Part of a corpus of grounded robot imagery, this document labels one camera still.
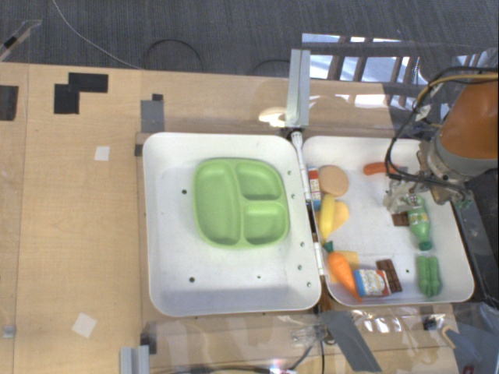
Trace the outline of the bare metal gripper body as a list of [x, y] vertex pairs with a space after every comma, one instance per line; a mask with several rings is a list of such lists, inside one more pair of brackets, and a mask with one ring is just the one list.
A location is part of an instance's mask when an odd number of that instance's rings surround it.
[[419, 150], [417, 159], [421, 172], [430, 180], [440, 182], [439, 185], [429, 186], [437, 204], [470, 204], [472, 197], [465, 183], [472, 176], [472, 160], [444, 151], [439, 153], [438, 150]]

